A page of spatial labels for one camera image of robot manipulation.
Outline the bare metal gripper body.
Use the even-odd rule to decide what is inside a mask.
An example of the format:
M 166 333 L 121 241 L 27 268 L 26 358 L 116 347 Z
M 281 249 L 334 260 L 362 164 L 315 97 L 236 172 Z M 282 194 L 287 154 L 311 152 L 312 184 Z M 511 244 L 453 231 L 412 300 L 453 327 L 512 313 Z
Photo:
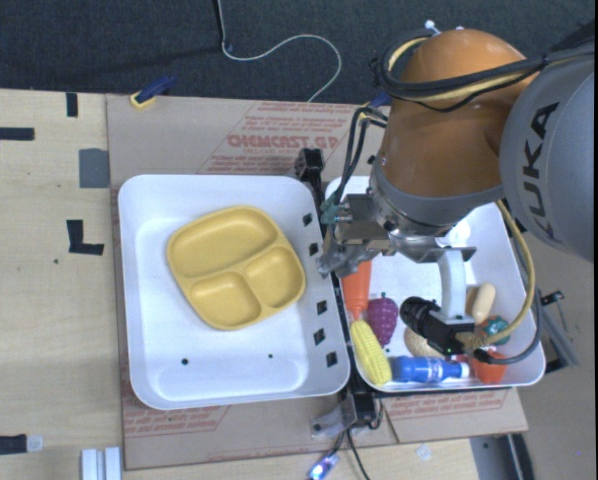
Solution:
M 333 255 L 337 259 L 371 259 L 402 254 L 423 259 L 438 249 L 455 223 L 431 224 L 398 209 L 378 193 L 348 194 L 337 212 Z

